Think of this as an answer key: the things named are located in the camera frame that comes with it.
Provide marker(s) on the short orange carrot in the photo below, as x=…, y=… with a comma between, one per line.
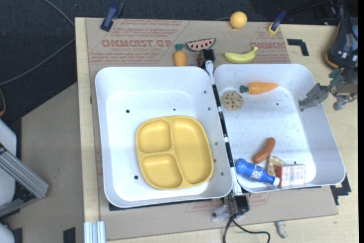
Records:
x=180, y=58

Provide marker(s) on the watermelon slice toy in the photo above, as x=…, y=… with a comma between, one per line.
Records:
x=200, y=44

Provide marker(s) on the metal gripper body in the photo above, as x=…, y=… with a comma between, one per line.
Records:
x=345, y=87

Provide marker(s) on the white plastic tray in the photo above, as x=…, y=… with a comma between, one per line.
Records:
x=295, y=128
x=119, y=150

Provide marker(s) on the orange ball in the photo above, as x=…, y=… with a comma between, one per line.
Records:
x=238, y=20

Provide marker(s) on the thin black and white rod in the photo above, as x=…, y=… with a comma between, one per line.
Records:
x=224, y=131

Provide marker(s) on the tan chocolate chip biscuit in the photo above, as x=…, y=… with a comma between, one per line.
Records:
x=232, y=100

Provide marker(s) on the long orange carrot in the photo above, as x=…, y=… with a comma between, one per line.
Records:
x=261, y=88

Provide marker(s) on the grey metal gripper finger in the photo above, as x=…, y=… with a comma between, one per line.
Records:
x=341, y=102
x=314, y=95

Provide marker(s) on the blue bottle white cap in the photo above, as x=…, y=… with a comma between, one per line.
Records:
x=250, y=170

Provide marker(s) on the yellow divided plate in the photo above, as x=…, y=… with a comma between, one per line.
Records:
x=187, y=145

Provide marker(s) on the pizza slice toy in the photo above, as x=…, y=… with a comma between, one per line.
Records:
x=273, y=165

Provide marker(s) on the yellow banana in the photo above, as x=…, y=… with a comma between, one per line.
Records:
x=239, y=58

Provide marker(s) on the brown sausage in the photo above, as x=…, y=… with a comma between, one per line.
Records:
x=264, y=150

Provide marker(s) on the brown cardboard board red print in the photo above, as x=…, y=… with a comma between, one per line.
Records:
x=159, y=223

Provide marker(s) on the red and white carton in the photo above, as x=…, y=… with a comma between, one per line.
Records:
x=291, y=175

